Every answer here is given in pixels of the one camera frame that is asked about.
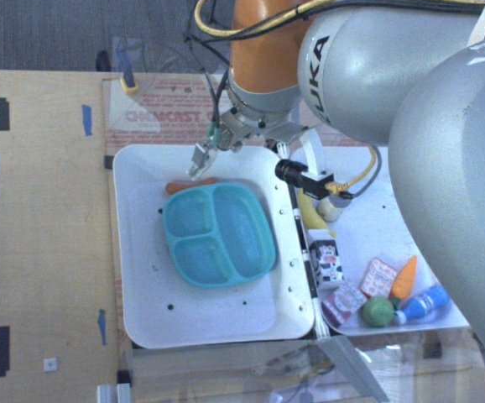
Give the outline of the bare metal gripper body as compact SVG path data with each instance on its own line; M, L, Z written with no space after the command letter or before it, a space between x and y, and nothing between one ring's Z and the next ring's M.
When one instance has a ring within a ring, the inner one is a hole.
M295 109L280 112L258 112L250 107L232 106L220 116L216 129L216 148L222 151L240 149L248 139L263 140L266 146L290 144L310 128L298 122Z

